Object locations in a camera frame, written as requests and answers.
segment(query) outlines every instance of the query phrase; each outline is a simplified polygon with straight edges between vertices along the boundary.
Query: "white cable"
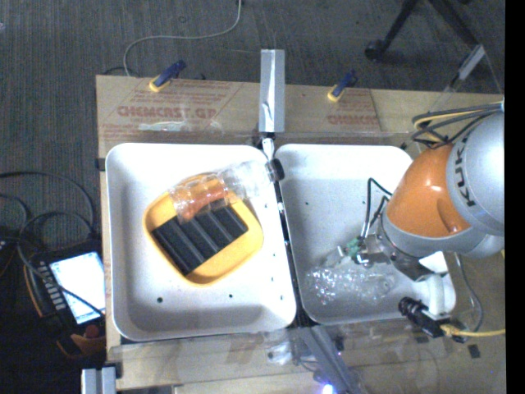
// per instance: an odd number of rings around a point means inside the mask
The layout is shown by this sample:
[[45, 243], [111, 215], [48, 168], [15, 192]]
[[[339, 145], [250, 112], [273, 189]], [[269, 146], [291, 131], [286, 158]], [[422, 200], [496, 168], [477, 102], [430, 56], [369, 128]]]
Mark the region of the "white cable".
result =
[[143, 41], [148, 41], [150, 39], [192, 39], [192, 40], [194, 40], [194, 39], [216, 38], [217, 36], [221, 36], [221, 35], [227, 34], [227, 33], [231, 32], [237, 26], [237, 24], [239, 23], [240, 11], [241, 11], [241, 7], [242, 7], [242, 0], [238, 0], [237, 4], [238, 4], [239, 8], [237, 9], [237, 18], [235, 19], [234, 24], [230, 28], [228, 28], [227, 30], [223, 30], [222, 32], [217, 32], [215, 34], [210, 34], [210, 35], [200, 35], [200, 36], [151, 35], [151, 36], [147, 36], [147, 37], [144, 37], [144, 38], [137, 39], [136, 41], [133, 41], [130, 45], [128, 45], [128, 47], [124, 51], [124, 57], [122, 59], [122, 63], [124, 65], [124, 71], [126, 72], [126, 75], [127, 76], [131, 76], [130, 72], [128, 70], [128, 65], [127, 65], [127, 61], [126, 61], [127, 56], [128, 56], [128, 52], [136, 44], [139, 44], [139, 43], [141, 43]]

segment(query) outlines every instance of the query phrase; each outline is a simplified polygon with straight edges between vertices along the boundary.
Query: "display screen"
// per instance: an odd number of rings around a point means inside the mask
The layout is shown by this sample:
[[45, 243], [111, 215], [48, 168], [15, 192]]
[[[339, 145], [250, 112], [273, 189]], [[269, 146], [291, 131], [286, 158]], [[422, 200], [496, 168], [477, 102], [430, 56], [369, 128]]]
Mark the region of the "display screen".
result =
[[[87, 300], [95, 308], [105, 310], [104, 268], [95, 251], [56, 261], [49, 264], [49, 267], [60, 286]], [[67, 293], [64, 293], [64, 296], [78, 324], [100, 316], [74, 296]]]

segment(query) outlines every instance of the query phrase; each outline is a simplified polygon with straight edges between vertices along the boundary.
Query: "floor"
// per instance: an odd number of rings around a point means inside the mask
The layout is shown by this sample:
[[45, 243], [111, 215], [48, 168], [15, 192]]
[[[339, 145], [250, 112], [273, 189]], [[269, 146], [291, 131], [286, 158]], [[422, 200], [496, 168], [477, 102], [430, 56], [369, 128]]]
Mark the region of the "floor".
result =
[[[505, 0], [450, 1], [486, 53], [465, 80], [454, 82], [454, 90], [503, 94]], [[180, 77], [186, 79], [258, 82], [260, 50], [279, 48], [285, 50], [288, 84], [330, 86], [353, 69], [361, 88], [442, 91], [472, 51], [424, 0], [375, 62], [365, 56], [365, 48], [386, 35], [403, 0], [237, 2], [0, 0], [0, 173], [43, 171], [74, 179], [94, 200], [93, 228], [100, 231], [96, 75], [124, 75], [127, 67], [131, 76], [154, 77], [183, 59], [187, 67]], [[164, 38], [150, 39], [158, 35]], [[85, 236], [83, 222], [63, 212], [87, 216], [89, 206], [64, 180], [2, 177], [0, 195], [4, 233], [20, 230], [25, 222], [17, 198], [29, 209], [29, 218], [62, 212], [32, 229], [45, 246]], [[504, 260], [465, 261], [464, 268], [484, 306], [482, 330], [503, 328]], [[16, 256], [7, 270], [0, 277], [0, 391], [78, 392], [80, 368], [94, 364], [65, 360], [41, 332]], [[403, 329], [396, 333], [402, 340], [395, 342], [385, 339], [387, 333], [381, 333], [383, 343], [373, 352], [376, 346], [370, 343], [379, 339], [361, 333], [345, 349], [348, 365], [356, 367], [371, 393], [506, 392], [504, 337], [465, 345], [440, 341], [428, 345], [426, 357], [414, 350]], [[248, 378], [228, 388], [224, 384], [188, 385], [177, 392], [321, 389], [310, 374], [300, 383]]]

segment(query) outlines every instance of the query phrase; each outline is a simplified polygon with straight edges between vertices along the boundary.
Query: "blue clamp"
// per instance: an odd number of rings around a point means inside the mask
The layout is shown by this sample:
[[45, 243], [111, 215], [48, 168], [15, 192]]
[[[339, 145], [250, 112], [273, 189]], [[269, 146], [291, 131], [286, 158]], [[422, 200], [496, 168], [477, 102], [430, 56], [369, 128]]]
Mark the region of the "blue clamp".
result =
[[186, 63], [179, 60], [172, 66], [169, 66], [160, 75], [149, 81], [149, 88], [153, 92], [160, 92], [161, 89], [169, 85], [171, 79], [179, 77], [179, 73], [186, 68]]
[[355, 70], [352, 69], [350, 72], [346, 73], [345, 77], [343, 77], [337, 85], [330, 89], [330, 92], [328, 92], [328, 99], [332, 102], [339, 101], [345, 92], [345, 88], [355, 86], [357, 81], [358, 77], [355, 75]]

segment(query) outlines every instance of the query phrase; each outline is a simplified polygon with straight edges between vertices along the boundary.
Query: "plastic bottle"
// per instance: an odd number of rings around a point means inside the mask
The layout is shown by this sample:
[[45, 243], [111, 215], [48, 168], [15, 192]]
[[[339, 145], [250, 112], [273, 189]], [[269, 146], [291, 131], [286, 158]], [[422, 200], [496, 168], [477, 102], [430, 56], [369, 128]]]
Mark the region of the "plastic bottle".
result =
[[271, 183], [284, 178], [278, 159], [270, 162], [247, 161], [220, 171], [206, 172], [186, 178], [169, 189], [179, 223], [191, 220], [197, 213], [251, 199], [260, 195]]

